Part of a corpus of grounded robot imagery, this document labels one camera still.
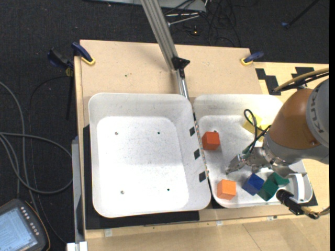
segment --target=black clamp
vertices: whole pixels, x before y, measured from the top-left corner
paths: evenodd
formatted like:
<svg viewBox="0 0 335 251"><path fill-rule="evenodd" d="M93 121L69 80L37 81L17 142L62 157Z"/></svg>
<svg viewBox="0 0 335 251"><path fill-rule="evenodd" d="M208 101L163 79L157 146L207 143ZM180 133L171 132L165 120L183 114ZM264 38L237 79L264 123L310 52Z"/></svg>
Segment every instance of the black clamp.
<svg viewBox="0 0 335 251"><path fill-rule="evenodd" d="M173 57L172 58L172 64L175 70L179 70L179 75L181 79L185 79L185 72L184 69L186 66L188 66L190 63L189 60Z"/></svg>

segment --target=wooden table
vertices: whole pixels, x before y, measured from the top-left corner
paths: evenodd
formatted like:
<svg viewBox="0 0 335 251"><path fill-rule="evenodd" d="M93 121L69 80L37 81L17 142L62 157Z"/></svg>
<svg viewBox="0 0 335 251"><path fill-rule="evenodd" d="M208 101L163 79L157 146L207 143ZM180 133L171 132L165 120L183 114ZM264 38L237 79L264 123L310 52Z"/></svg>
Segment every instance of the wooden table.
<svg viewBox="0 0 335 251"><path fill-rule="evenodd" d="M85 196L83 128L89 124L89 99L100 92L173 94L178 93L178 87L157 44L92 40L82 40L80 44L96 59L93 66L78 57L74 60L82 196ZM190 45L176 45L176 49L180 57L191 61L185 69L191 102L202 94L268 94L265 80L258 79L256 69L264 69L267 76L276 76L280 85L292 78L295 67L318 70L328 66L260 62L243 66L240 60L250 55L249 49ZM314 88L318 82L311 82L309 87ZM286 91L279 98L284 102L293 92ZM319 203L314 208L320 211L329 205L329 166L312 160L306 160L304 164ZM249 247L248 250L263 250L261 246L266 250L268 246L283 247L284 244L306 250L319 250L315 245L330 247L329 216L311 222L307 217L292 215L282 205L237 209L209 206L199 215L199 222L84 230L84 236L89 250L221 250L223 246L240 250L244 245ZM318 231L307 229L309 224ZM287 238L281 236L271 244L270 239L280 232ZM323 236L315 236L312 243L310 236L315 233ZM265 236L271 237L269 242L264 241Z"/></svg>

